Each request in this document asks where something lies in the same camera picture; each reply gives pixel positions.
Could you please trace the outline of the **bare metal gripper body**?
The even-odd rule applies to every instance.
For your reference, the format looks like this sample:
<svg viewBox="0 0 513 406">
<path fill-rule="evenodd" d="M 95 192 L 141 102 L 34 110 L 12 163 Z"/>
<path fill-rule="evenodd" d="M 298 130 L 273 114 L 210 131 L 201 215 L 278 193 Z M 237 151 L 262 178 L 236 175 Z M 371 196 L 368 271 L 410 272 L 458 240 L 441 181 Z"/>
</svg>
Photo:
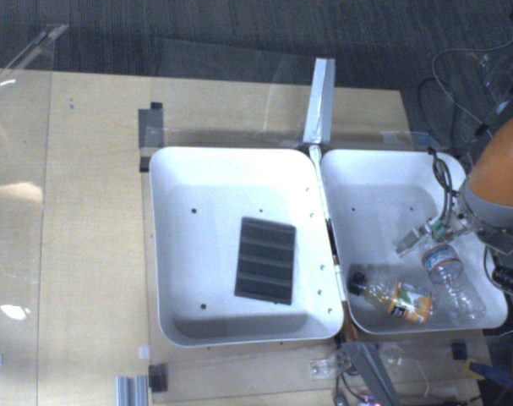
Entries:
<svg viewBox="0 0 513 406">
<path fill-rule="evenodd" d="M 463 212 L 453 212 L 448 218 L 438 218 L 427 225 L 427 230 L 440 243 L 450 243 L 473 233 L 493 250 L 506 255 L 513 252 L 513 226 L 497 228 Z"/>
</svg>

